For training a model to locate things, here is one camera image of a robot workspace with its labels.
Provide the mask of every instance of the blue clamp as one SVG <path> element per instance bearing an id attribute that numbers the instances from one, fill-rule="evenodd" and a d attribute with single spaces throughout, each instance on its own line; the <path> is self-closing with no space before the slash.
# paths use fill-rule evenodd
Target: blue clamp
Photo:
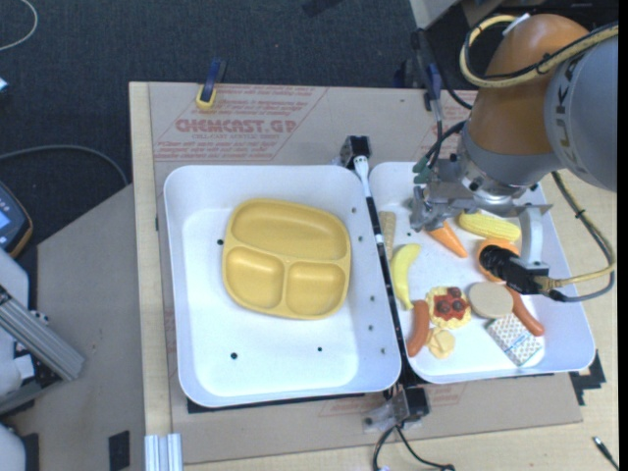
<path id="1" fill-rule="evenodd" d="M 221 58 L 214 58 L 209 67 L 207 80 L 201 85 L 196 94 L 196 106 L 201 110 L 208 110 L 216 99 L 216 83 L 223 80 L 227 69 L 227 61 Z"/>

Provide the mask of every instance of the toy sausage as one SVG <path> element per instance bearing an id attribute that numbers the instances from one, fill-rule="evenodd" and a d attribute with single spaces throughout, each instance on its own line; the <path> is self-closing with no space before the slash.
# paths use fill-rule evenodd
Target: toy sausage
<path id="1" fill-rule="evenodd" d="M 416 356 L 428 338 L 430 331 L 430 307 L 425 300 L 415 300 L 414 304 L 414 323 L 412 329 L 412 335 L 406 343 L 408 355 L 410 357 Z"/>
<path id="2" fill-rule="evenodd" d="M 540 337 L 546 332 L 545 327 L 537 321 L 537 319 L 530 314 L 530 311 L 526 307 L 525 303 L 521 299 L 521 294 L 515 289 L 505 287 L 512 295 L 512 313 L 519 318 L 519 321 L 525 326 L 528 331 L 535 337 Z"/>

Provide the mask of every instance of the table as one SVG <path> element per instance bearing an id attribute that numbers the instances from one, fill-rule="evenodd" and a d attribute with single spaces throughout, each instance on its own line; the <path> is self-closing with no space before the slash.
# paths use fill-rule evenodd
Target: table
<path id="1" fill-rule="evenodd" d="M 408 100 L 420 98 L 408 92 Z M 417 102 L 417 110 L 422 105 Z M 162 308 L 159 241 L 155 230 L 156 189 L 153 169 L 150 89 L 147 82 L 130 84 L 131 143 L 137 236 L 137 264 L 143 363 L 145 430 L 147 435 L 172 432 L 166 341 Z M 593 188 L 567 177 L 567 183 L 583 207 L 616 248 L 616 194 Z M 551 180 L 544 179 L 552 217 L 573 274 L 583 274 L 603 265 L 598 248 L 561 200 Z M 591 285 L 583 285 L 586 291 Z M 613 291 L 584 303 L 605 373 L 605 384 L 586 391 L 582 406 L 584 421 L 578 424 L 497 432 L 473 436 L 438 438 L 416 442 L 417 452 L 432 461 L 452 462 L 456 469 L 604 469 L 610 465 L 596 449 L 599 436 L 618 460 L 617 301 Z M 246 458 L 235 461 L 187 465 L 201 470 L 366 470 L 371 469 L 370 445 L 334 450 Z M 386 445 L 380 464 L 391 469 L 416 469 L 417 463 L 401 443 Z"/>

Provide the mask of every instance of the yellow corn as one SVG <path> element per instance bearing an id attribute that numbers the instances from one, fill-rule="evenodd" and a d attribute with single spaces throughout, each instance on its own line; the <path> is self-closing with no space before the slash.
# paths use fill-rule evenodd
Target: yellow corn
<path id="1" fill-rule="evenodd" d="M 514 242 L 521 236 L 521 229 L 513 223 L 482 213 L 460 213 L 458 224 L 471 234 L 482 237 L 497 237 Z"/>

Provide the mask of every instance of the white tray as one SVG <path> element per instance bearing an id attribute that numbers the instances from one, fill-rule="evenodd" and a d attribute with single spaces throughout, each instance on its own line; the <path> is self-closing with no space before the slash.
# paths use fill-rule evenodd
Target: white tray
<path id="1" fill-rule="evenodd" d="M 347 297 L 315 321 L 247 310 L 227 294 L 222 246 L 232 211 L 251 198 L 337 215 L 351 241 Z M 184 166 L 164 185 L 179 378 L 208 407 L 372 393 L 401 366 L 393 318 L 359 179 L 338 166 Z"/>
<path id="2" fill-rule="evenodd" d="M 469 257 L 454 255 L 426 233 L 415 233 L 409 226 L 409 203 L 412 199 L 414 174 L 413 163 L 384 163 L 376 166 L 370 183 L 373 198 L 379 211 L 396 214 L 394 247 L 409 242 L 422 246 L 421 252 L 410 268 L 410 298 L 425 298 L 433 287 L 457 286 L 467 292 L 473 283 L 486 278 L 476 268 L 476 245 L 482 237 L 469 234 L 458 228 L 455 219 L 448 222 L 465 244 Z M 528 191 L 521 203 L 545 204 L 540 188 Z M 543 260 L 550 266 L 549 274 L 560 278 L 569 275 L 550 213 L 544 216 Z M 574 287 L 563 288 L 565 293 L 575 295 Z M 410 358 L 410 366 L 423 379 L 435 384 L 538 375 L 561 371 L 578 371 L 588 367 L 595 356 L 595 345 L 589 323 L 579 302 L 556 302 L 541 295 L 523 296 L 524 303 L 537 319 L 544 324 L 546 332 L 540 341 L 542 350 L 537 352 L 522 367 L 517 367 L 499 349 L 485 327 L 490 322 L 475 315 L 464 327 L 453 330 L 455 350 L 445 360 L 437 359 L 427 347 Z M 407 338 L 412 330 L 412 313 L 404 310 L 397 302 L 403 335 Z"/>

